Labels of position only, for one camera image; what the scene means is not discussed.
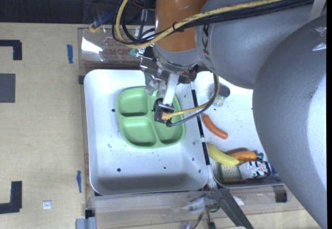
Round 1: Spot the small can, green label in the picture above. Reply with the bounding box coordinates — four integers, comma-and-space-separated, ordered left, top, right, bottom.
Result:
217, 163, 243, 184

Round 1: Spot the orange sausage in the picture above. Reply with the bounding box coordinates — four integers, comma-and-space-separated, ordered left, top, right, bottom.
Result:
201, 114, 229, 140

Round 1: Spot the clear bottle, dark cap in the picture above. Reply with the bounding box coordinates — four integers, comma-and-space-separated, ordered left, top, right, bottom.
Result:
212, 84, 231, 107

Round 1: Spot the orange carrot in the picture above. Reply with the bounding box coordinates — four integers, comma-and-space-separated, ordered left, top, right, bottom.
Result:
229, 150, 265, 163

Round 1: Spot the green divided plate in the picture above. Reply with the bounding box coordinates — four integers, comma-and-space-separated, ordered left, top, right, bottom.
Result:
117, 87, 186, 149

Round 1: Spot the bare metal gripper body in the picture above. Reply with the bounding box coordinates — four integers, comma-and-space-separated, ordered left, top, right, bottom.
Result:
139, 55, 200, 85

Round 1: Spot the yellow banana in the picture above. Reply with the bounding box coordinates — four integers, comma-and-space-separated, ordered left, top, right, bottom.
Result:
206, 142, 241, 167

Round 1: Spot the white plastic tray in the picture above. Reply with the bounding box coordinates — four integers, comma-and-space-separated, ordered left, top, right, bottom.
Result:
193, 69, 286, 189
83, 68, 210, 196

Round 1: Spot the thin black and white rod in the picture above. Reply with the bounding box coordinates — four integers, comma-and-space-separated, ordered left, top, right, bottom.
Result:
190, 81, 217, 190

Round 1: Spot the white printed carton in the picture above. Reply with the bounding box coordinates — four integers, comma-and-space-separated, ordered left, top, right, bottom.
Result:
238, 160, 272, 180

